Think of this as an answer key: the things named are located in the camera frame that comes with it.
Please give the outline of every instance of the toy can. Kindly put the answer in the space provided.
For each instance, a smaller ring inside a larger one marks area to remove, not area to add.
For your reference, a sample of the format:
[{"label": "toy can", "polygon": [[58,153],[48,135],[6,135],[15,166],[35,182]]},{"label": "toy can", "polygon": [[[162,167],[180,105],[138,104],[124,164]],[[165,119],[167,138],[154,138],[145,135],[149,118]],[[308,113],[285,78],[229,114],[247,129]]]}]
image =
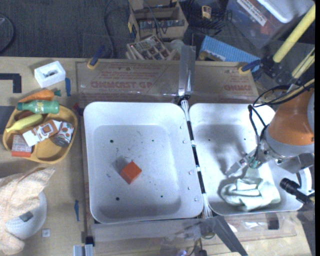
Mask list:
[{"label": "toy can", "polygon": [[60,147],[68,147],[74,133],[74,126],[69,122],[63,122],[59,132],[52,138],[54,144]]}]

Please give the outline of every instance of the towel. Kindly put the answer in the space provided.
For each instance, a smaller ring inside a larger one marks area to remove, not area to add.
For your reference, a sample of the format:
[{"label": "towel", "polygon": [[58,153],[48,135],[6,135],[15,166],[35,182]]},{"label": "towel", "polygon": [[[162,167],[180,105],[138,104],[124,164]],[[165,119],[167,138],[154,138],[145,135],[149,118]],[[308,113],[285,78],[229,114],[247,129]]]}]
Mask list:
[{"label": "towel", "polygon": [[248,167],[243,178],[225,185],[221,197],[239,210],[249,212],[281,201],[278,189],[274,184],[261,178],[257,168]]},{"label": "towel", "polygon": [[0,250],[5,255],[17,254],[25,246],[7,230],[6,222],[39,207],[39,193],[54,172],[53,168],[36,169],[0,179]]}]

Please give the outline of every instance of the wooden table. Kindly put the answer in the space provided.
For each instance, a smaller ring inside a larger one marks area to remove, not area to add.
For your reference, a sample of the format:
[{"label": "wooden table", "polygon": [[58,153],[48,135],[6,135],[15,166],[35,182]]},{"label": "wooden table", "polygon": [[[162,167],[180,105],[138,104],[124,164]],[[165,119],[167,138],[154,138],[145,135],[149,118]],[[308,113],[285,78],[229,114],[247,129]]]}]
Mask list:
[{"label": "wooden table", "polygon": [[[13,93],[12,81],[1,80],[0,102],[2,106],[16,106],[19,99],[32,91],[40,89],[34,78],[34,69],[45,64],[60,61],[66,71],[66,77],[71,80],[71,96],[67,96],[65,83],[59,82],[49,89],[61,90],[62,97],[59,102],[68,107],[78,102],[76,62],[85,59],[71,58],[30,58],[30,57],[0,57],[0,73],[19,73],[22,76],[22,93]],[[11,157],[5,147],[0,145],[0,176],[5,177],[15,173],[34,170],[36,167],[48,167],[25,159]],[[72,255],[74,245],[83,245],[87,231],[85,193],[84,193],[84,168],[81,139],[81,127],[75,135],[70,152],[61,162],[54,165],[56,172],[44,189],[47,199],[47,217],[42,229],[50,229],[50,237],[42,237],[41,230],[25,241],[25,247],[18,256],[69,256]],[[74,204],[79,202],[79,220],[77,221]],[[243,247],[250,256],[261,255],[296,255],[311,256],[309,245],[301,222],[296,214],[290,214],[288,221],[294,227],[293,236],[262,240],[242,241]],[[214,241],[205,241],[204,248],[208,255],[236,256],[215,237]],[[134,255],[150,255],[146,252]]]}]

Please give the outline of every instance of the carrot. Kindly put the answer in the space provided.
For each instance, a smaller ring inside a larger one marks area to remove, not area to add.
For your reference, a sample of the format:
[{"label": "carrot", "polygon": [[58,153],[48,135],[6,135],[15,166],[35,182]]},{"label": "carrot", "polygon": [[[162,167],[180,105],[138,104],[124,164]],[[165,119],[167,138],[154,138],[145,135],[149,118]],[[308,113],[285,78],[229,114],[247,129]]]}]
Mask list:
[{"label": "carrot", "polygon": [[43,89],[20,99],[19,102],[31,102],[35,100],[52,101],[54,96],[61,96],[60,90],[53,92],[52,90]]}]

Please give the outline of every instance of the orange block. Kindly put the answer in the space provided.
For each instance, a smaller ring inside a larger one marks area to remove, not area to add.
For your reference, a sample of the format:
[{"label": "orange block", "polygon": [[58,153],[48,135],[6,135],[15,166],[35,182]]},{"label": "orange block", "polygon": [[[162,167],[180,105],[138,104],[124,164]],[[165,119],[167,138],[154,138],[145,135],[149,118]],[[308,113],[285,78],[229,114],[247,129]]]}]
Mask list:
[{"label": "orange block", "polygon": [[141,173],[141,169],[131,161],[120,172],[120,176],[128,183],[131,184]]}]

